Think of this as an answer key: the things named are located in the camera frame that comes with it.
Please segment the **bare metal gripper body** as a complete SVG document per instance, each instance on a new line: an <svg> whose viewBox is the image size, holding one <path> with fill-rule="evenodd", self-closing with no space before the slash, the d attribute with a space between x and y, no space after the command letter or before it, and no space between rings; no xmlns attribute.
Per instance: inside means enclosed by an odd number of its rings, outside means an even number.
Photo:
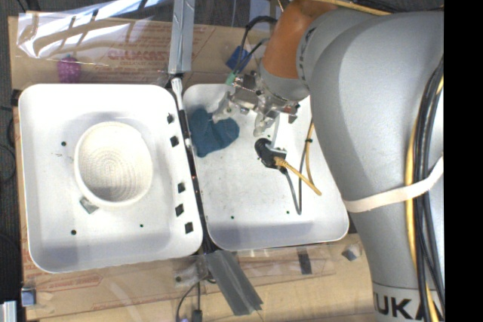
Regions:
<svg viewBox="0 0 483 322"><path fill-rule="evenodd" d="M246 74L237 78L230 100L241 109L256 113L257 124L272 124L280 115L292 124L300 107L300 81L268 72Z"/></svg>

